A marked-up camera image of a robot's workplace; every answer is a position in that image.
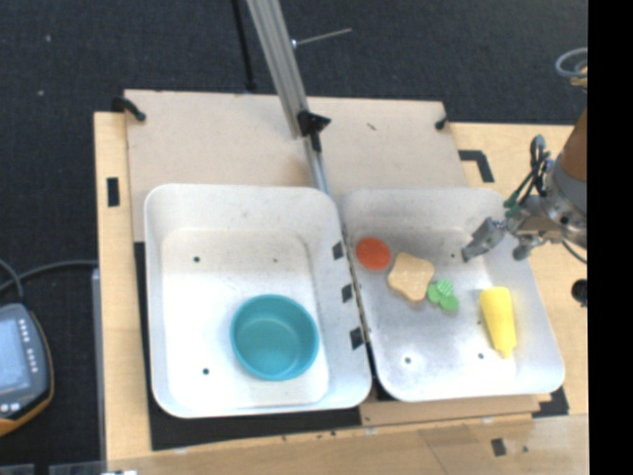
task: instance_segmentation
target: device screen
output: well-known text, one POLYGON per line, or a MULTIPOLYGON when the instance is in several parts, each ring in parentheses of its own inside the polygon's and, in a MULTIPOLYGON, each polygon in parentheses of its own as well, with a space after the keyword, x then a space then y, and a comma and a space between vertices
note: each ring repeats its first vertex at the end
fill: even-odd
POLYGON ((0 394, 28 387, 28 368, 17 321, 0 320, 0 394))

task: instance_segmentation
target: teal bowl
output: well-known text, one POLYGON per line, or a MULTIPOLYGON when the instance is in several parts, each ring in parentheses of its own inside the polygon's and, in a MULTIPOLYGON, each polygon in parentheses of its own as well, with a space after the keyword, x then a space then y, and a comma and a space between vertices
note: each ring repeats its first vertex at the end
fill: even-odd
POLYGON ((317 324, 296 301, 263 295, 242 304, 230 323, 230 344, 239 363, 264 380, 305 373, 318 353, 317 324))

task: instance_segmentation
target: white plastic tray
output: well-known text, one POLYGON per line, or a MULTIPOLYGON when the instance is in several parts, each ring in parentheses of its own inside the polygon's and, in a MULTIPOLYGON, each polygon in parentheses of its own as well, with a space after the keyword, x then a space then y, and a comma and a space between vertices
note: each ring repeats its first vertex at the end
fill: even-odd
POLYGON ((487 216, 502 219, 503 199, 474 188, 368 189, 349 194, 342 219, 378 378, 402 401, 540 394, 563 382, 564 366, 528 261, 512 258, 507 236, 465 263, 461 247, 487 216), (387 284, 391 269, 372 271, 356 259, 365 237, 382 239, 393 257, 406 251, 434 263, 460 300, 446 312, 427 299, 412 303, 387 284), (491 344, 479 293, 502 285, 513 300, 518 347, 503 359, 491 344))
POLYGON ((349 408, 369 393, 364 347, 336 206, 300 187, 163 185, 145 201, 151 383, 182 418, 349 408), (282 294, 315 318, 313 366, 283 382, 247 373, 232 353, 235 310, 282 294))

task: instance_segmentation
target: orange object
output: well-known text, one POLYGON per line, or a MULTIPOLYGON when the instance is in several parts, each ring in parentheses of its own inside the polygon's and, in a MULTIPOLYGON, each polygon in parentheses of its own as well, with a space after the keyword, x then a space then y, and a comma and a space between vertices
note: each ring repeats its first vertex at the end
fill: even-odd
POLYGON ((380 271, 392 260, 392 253, 384 241, 377 237, 365 237, 356 244, 356 256, 369 269, 380 271))

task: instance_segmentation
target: yellow object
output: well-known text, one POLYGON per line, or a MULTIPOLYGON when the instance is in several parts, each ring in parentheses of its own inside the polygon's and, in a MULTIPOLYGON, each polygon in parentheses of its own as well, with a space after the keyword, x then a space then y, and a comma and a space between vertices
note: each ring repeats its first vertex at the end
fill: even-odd
POLYGON ((479 296, 493 346, 509 358, 516 347, 516 329, 510 291, 505 287, 491 287, 479 296))

